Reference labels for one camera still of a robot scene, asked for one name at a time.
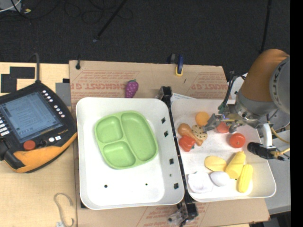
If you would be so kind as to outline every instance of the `red button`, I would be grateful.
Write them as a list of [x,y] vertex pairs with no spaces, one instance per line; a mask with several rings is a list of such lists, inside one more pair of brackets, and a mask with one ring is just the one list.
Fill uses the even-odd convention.
[[36,143],[33,140],[28,140],[23,143],[23,148],[26,151],[33,150],[36,148]]

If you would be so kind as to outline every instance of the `green plate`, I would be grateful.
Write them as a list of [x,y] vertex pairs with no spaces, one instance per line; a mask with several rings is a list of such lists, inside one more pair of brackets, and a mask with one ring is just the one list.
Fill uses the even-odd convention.
[[158,143],[146,118],[136,111],[105,116],[95,125],[101,154],[114,169],[135,167],[152,160]]

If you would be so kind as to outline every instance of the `touch screen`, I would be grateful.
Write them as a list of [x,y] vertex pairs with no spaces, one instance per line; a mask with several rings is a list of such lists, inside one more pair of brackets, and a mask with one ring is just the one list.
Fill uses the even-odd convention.
[[3,103],[0,111],[20,143],[63,125],[39,92]]

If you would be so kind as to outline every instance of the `black mat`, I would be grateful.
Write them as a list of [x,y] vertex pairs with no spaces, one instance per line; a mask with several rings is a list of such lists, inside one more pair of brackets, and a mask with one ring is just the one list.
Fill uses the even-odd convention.
[[[21,14],[0,12],[0,61],[76,60],[223,66],[246,73],[259,55],[268,0],[22,0]],[[272,0],[264,49],[290,53],[290,0]]]

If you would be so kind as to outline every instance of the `white tray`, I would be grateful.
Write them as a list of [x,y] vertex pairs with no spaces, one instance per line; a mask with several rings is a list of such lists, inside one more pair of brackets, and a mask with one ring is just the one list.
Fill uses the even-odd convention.
[[[218,106],[222,100],[205,100],[205,99],[178,99],[173,102],[171,109],[176,129],[177,138],[178,127],[181,123],[187,123],[190,127],[196,124],[195,115],[198,112],[207,112],[211,116],[213,113],[218,114]],[[276,192],[276,183],[269,167],[268,161],[250,153],[247,150],[249,142],[261,142],[258,131],[248,125],[237,128],[237,132],[246,137],[245,145],[242,148],[232,148],[227,141],[229,133],[221,134],[214,130],[208,131],[208,138],[202,146],[195,145],[194,149],[185,152],[180,147],[180,154],[186,177],[197,171],[211,173],[211,170],[205,167],[204,159],[207,156],[218,156],[230,162],[231,158],[237,151],[244,151],[246,154],[246,164],[253,166],[253,176],[249,189],[246,193],[240,193],[236,190],[236,181],[230,179],[230,183],[224,187],[214,186],[211,192],[195,193],[190,188],[188,192],[191,197],[198,202],[212,202],[234,199],[247,198],[266,198],[271,197]]]
[[[104,116],[127,110],[140,112],[147,119],[156,136],[159,152],[150,162],[117,170],[103,159],[94,126]],[[102,210],[172,205],[182,201],[184,185],[164,102],[158,99],[86,97],[77,103],[76,114],[80,198],[86,207]]]

